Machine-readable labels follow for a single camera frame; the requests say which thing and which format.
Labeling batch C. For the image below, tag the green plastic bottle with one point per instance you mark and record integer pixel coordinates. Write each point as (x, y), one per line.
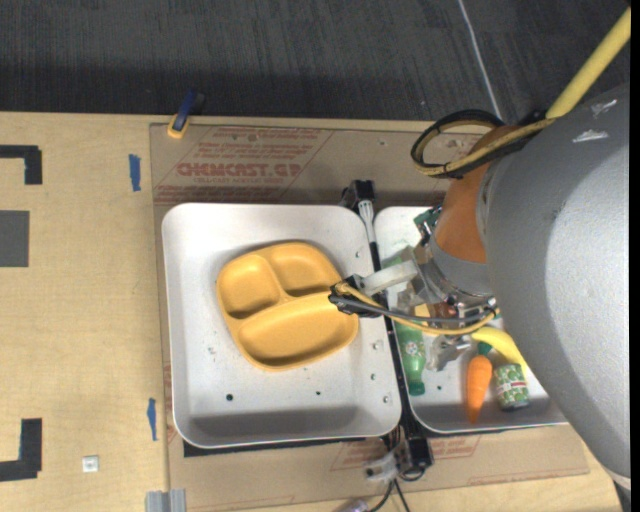
(412, 355)

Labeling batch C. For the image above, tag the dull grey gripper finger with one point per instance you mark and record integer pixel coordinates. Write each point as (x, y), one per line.
(436, 357)
(459, 347)

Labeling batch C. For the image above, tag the brown cardboard board red print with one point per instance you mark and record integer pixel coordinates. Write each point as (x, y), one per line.
(240, 165)

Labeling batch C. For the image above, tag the small white square pad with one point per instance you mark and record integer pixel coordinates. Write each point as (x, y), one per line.
(90, 464)

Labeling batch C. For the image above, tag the green can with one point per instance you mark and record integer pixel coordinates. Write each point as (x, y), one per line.
(512, 387)

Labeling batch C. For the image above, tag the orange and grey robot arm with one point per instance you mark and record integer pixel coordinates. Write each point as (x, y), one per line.
(560, 260)

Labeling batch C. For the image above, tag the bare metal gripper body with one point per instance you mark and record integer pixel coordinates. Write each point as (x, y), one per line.
(466, 304)

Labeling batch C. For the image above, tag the yellow divided plate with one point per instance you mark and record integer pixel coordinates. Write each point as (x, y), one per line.
(280, 320)

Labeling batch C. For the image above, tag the orange carrot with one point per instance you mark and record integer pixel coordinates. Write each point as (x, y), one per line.
(478, 382)

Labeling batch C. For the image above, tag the yellow banana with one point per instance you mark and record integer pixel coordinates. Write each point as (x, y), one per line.
(502, 342)

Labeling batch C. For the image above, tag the white plastic tray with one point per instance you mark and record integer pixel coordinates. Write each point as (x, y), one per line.
(280, 410)
(450, 407)

